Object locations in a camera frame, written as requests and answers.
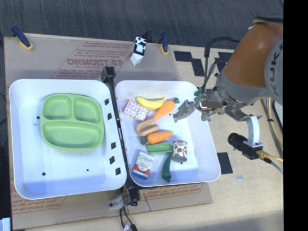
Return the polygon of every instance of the gray carpet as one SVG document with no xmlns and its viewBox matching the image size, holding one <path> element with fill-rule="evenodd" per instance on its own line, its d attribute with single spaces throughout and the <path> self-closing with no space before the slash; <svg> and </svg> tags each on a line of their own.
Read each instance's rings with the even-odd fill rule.
<svg viewBox="0 0 308 231">
<path fill-rule="evenodd" d="M 282 0 L 0 0 L 4 36 L 12 36 L 11 27 L 17 26 L 27 33 L 133 41 L 151 30 L 153 42 L 166 32 L 169 44 L 204 47 L 220 36 L 241 39 L 255 16 L 282 18 Z M 4 72 L 0 49 L 3 97 Z M 5 107 L 0 97 L 0 121 L 6 117 Z M 0 133 L 0 146 L 5 147 L 6 122 L 1 123 Z"/>
</svg>

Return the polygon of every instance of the cardboard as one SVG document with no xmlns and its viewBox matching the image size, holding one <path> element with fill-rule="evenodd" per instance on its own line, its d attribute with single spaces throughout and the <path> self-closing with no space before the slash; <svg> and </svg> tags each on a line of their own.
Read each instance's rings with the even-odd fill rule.
<svg viewBox="0 0 308 231">
<path fill-rule="evenodd" d="M 163 56 L 157 44 L 147 44 L 142 62 L 133 67 L 128 61 L 133 42 L 25 35 L 33 43 L 30 51 L 17 38 L 4 40 L 7 90 L 22 78 L 100 79 L 105 66 L 115 67 L 115 84 L 123 79 L 178 80 L 172 54 Z M 119 190 L 40 200 L 21 197 L 14 186 L 9 100 L 7 105 L 13 230 L 119 215 L 108 206 Z M 207 183 L 142 189 L 140 196 L 137 207 L 128 207 L 130 213 L 213 202 Z"/>
</svg>

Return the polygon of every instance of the table surface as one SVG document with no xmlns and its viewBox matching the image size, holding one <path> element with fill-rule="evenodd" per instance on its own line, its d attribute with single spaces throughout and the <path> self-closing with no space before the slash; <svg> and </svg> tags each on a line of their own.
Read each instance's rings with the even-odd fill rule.
<svg viewBox="0 0 308 231">
<path fill-rule="evenodd" d="M 193 58 L 201 59 L 204 65 L 204 48 L 175 45 L 169 45 L 169 48 L 171 54 L 173 51 L 189 51 Z M 194 75 L 190 62 L 177 62 L 174 58 L 174 64 L 179 80 L 189 81 L 195 86 L 203 84 L 204 78 Z M 212 76 L 208 87 L 213 86 L 215 81 L 216 78 Z M 263 150 L 271 155 L 279 156 L 261 101 L 253 106 L 245 107 L 243 111 L 247 114 L 262 115 L 259 119 L 259 126 Z M 213 203 L 130 214 L 131 221 L 140 231 L 283 230 L 283 174 L 262 160 L 249 160 L 228 144 L 227 137 L 232 132 L 248 137 L 245 122 L 236 122 L 227 115 L 216 114 L 211 116 L 209 126 L 217 153 L 228 153 L 233 170 L 233 173 L 222 174 L 216 181 L 208 183 Z M 282 140 L 282 132 L 277 123 L 275 126 Z M 283 167 L 283 163 L 276 160 L 274 162 L 281 168 Z M 110 217 L 27 229 L 27 231 L 38 230 L 120 231 L 123 229 L 120 217 Z"/>
</svg>

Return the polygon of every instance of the yellow clamp tip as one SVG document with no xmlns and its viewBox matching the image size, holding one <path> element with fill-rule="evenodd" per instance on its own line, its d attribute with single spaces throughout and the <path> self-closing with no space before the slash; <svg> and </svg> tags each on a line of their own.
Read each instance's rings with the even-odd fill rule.
<svg viewBox="0 0 308 231">
<path fill-rule="evenodd" d="M 164 55 L 164 56 L 167 56 L 169 54 L 169 50 L 167 52 L 164 52 L 164 48 L 163 46 L 161 45 L 160 46 L 160 52 Z"/>
<path fill-rule="evenodd" d="M 30 50 L 32 50 L 32 48 L 33 48 L 33 44 L 32 44 L 32 43 L 30 43 L 30 46 L 27 47 L 27 46 L 24 45 L 21 41 L 19 41 L 19 45 L 20 45 L 21 47 L 23 47 L 26 51 L 30 51 Z"/>
</svg>

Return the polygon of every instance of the white plastic tray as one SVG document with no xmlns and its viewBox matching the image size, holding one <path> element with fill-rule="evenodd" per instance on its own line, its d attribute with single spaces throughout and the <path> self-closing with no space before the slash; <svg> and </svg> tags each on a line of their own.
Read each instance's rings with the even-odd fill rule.
<svg viewBox="0 0 308 231">
<path fill-rule="evenodd" d="M 137 96 L 148 99 L 158 99 L 166 96 L 171 100 L 177 97 L 180 103 L 176 104 L 172 112 L 174 114 L 186 99 L 193 101 L 195 97 L 193 93 L 196 90 L 196 86 L 185 81 L 124 80 L 116 85 L 115 95 L 130 173 L 138 151 L 147 151 L 146 145 L 141 145 L 140 137 L 135 130 L 138 121 L 122 113 L 127 100 L 135 101 Z M 155 112 L 150 111 L 146 119 L 153 117 Z M 201 120 L 201 113 L 198 111 L 194 111 L 188 118 L 179 120 L 177 123 L 174 122 L 172 114 L 165 115 L 157 120 L 161 130 L 174 132 L 171 137 L 163 142 L 186 141 L 188 160 L 183 164 L 171 160 L 170 173 L 172 177 L 170 182 L 167 182 L 161 177 L 167 154 L 152 153 L 154 162 L 149 177 L 142 179 L 130 174 L 132 179 L 142 187 L 200 183 L 218 179 L 220 165 L 208 122 Z"/>
<path fill-rule="evenodd" d="M 101 106 L 104 140 L 93 150 L 48 146 L 40 132 L 44 99 L 53 93 L 86 95 Z M 21 79 L 9 90 L 15 187 L 27 199 L 119 189 L 127 179 L 111 95 L 97 80 Z"/>
</svg>

